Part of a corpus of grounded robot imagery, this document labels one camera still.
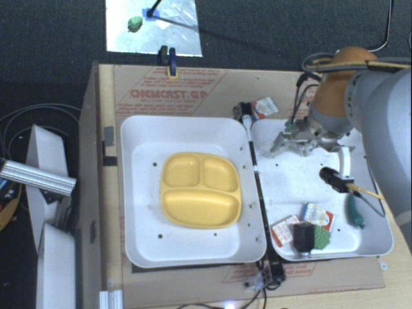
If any green toy pepper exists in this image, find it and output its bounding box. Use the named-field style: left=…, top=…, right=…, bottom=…
left=345, top=193, right=366, bottom=229

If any white plastic tray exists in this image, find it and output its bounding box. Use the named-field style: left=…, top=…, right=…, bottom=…
left=120, top=115, right=268, bottom=269
left=250, top=118, right=395, bottom=263

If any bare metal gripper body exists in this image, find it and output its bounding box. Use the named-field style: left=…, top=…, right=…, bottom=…
left=290, top=118, right=348, bottom=153

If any yellow divided plate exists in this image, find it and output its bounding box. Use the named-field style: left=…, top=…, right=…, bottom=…
left=159, top=151, right=243, bottom=230

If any white blue red packet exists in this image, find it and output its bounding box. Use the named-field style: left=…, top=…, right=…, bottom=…
left=300, top=201, right=336, bottom=232
left=251, top=96, right=279, bottom=121

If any black block with thin wires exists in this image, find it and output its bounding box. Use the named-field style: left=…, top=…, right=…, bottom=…
left=268, top=255, right=287, bottom=285
left=232, top=102, right=256, bottom=122

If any thin black and white rod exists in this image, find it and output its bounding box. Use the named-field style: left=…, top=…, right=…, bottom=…
left=243, top=113, right=275, bottom=264

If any brown cardboard board red print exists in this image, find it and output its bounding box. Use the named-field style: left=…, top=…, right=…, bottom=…
left=113, top=64, right=386, bottom=309

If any green round toy fruit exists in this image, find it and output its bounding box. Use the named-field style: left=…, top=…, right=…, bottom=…
left=127, top=15, right=144, bottom=33

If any black carton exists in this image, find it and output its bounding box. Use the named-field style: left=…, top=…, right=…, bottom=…
left=292, top=222, right=316, bottom=258

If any black cylinder on white bracket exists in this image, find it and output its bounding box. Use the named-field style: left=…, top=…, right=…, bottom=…
left=319, top=144, right=356, bottom=194

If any red and white packet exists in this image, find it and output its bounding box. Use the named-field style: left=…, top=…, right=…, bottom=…
left=270, top=214, right=303, bottom=248

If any green dotted packet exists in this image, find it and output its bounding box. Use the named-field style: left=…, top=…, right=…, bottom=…
left=313, top=224, right=332, bottom=250

